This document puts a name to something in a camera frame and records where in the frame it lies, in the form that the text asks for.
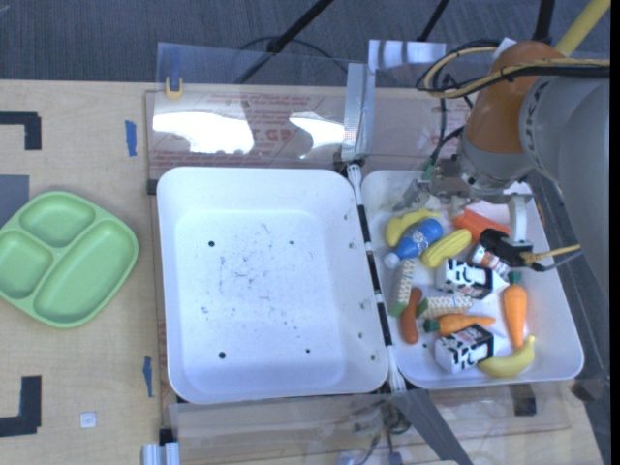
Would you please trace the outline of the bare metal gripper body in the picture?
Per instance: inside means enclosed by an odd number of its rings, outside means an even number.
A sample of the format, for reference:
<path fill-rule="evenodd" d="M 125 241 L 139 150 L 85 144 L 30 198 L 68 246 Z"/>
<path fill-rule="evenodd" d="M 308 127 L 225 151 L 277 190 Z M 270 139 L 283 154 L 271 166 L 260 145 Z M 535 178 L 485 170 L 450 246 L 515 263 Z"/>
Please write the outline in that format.
<path fill-rule="evenodd" d="M 505 180 L 491 177 L 467 159 L 459 157 L 440 159 L 431 172 L 428 184 L 429 193 L 445 201 L 460 198 L 496 202 L 506 188 Z"/>

